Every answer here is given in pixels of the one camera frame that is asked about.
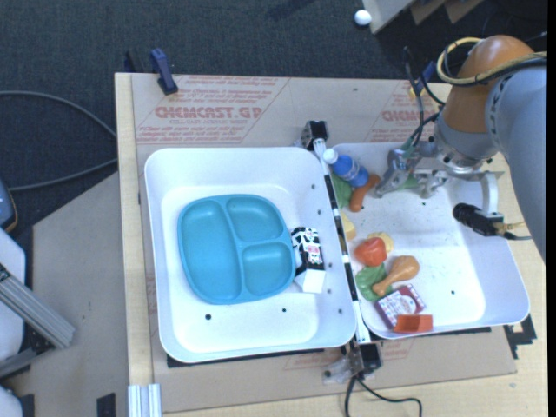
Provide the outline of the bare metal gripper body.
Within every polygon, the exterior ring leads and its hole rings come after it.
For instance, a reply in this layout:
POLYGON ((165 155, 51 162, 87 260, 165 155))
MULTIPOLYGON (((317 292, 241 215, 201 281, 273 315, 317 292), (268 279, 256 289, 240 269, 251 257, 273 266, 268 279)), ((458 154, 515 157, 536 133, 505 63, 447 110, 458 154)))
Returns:
POLYGON ((493 154, 470 156, 452 145, 438 141, 419 141, 408 147, 408 171, 419 182, 444 182, 450 178, 469 178, 490 161, 493 154))

